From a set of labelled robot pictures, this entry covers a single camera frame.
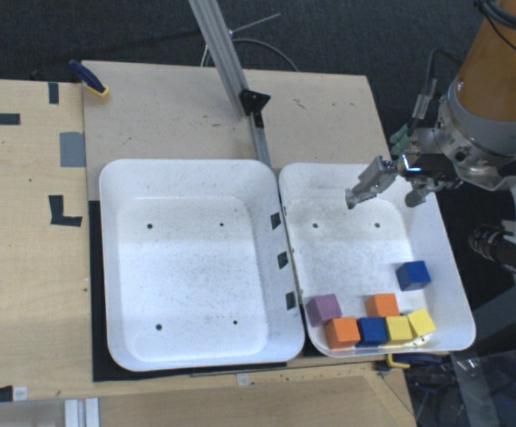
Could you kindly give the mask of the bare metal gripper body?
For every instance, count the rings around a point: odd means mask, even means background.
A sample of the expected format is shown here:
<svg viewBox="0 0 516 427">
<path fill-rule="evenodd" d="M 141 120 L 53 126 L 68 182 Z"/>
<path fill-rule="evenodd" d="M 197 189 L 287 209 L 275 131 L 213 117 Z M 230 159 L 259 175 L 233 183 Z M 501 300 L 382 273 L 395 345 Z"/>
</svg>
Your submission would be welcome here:
<svg viewBox="0 0 516 427">
<path fill-rule="evenodd" d="M 441 104 L 436 124 L 415 131 L 399 165 L 408 177 L 446 184 L 463 181 L 497 191 L 516 183 L 516 176 L 499 173 L 513 161 L 516 121 L 479 117 L 455 104 Z"/>
</svg>

